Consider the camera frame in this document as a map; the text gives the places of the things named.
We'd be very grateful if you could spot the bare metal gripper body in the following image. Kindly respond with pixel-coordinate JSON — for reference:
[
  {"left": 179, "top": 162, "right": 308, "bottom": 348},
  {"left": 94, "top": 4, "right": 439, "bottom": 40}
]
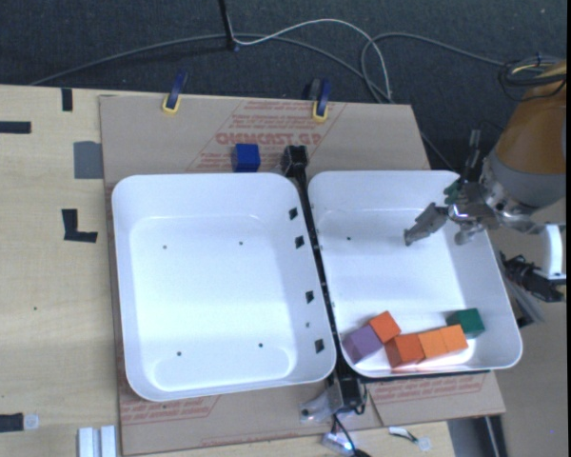
[{"left": 446, "top": 180, "right": 549, "bottom": 236}]

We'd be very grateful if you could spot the white plastic tray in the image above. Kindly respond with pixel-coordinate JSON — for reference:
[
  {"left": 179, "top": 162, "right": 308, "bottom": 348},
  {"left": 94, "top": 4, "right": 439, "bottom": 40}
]
[
  {"left": 110, "top": 171, "right": 339, "bottom": 404},
  {"left": 306, "top": 169, "right": 524, "bottom": 380}
]

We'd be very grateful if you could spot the green cube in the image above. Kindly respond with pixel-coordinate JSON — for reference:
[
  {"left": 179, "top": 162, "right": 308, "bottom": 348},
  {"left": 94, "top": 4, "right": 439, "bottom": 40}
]
[{"left": 444, "top": 308, "right": 486, "bottom": 339}]

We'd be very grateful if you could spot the orange cube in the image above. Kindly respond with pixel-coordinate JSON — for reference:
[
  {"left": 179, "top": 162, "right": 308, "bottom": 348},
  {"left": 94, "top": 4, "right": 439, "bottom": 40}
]
[
  {"left": 417, "top": 328, "right": 450, "bottom": 361},
  {"left": 384, "top": 332, "right": 426, "bottom": 369},
  {"left": 438, "top": 323, "right": 470, "bottom": 354},
  {"left": 367, "top": 309, "right": 403, "bottom": 345}
]

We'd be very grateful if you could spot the thin black rod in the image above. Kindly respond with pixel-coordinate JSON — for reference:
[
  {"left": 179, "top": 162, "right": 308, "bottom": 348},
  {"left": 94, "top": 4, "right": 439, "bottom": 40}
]
[{"left": 294, "top": 172, "right": 348, "bottom": 380}]

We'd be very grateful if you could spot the purple cube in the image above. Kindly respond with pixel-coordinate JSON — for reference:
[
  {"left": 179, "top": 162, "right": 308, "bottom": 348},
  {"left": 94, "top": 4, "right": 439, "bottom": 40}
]
[{"left": 342, "top": 324, "right": 384, "bottom": 365}]

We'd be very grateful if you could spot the blue cube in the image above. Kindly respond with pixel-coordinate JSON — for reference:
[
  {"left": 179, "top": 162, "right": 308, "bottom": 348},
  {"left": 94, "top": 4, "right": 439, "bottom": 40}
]
[{"left": 230, "top": 142, "right": 262, "bottom": 174}]

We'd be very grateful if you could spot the brown cardboard board, red print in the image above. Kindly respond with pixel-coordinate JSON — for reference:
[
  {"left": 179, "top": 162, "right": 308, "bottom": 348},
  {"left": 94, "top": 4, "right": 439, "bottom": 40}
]
[{"left": 97, "top": 93, "right": 506, "bottom": 457}]

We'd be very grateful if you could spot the black cylinder on white bracket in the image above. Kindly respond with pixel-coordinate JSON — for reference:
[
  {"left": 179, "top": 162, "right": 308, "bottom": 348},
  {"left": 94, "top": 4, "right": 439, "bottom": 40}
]
[{"left": 501, "top": 223, "right": 567, "bottom": 305}]

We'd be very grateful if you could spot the black block with thin wires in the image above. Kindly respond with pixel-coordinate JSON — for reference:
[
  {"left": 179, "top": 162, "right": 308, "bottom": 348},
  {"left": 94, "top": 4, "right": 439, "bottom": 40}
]
[
  {"left": 281, "top": 144, "right": 311, "bottom": 178},
  {"left": 336, "top": 374, "right": 367, "bottom": 414}
]

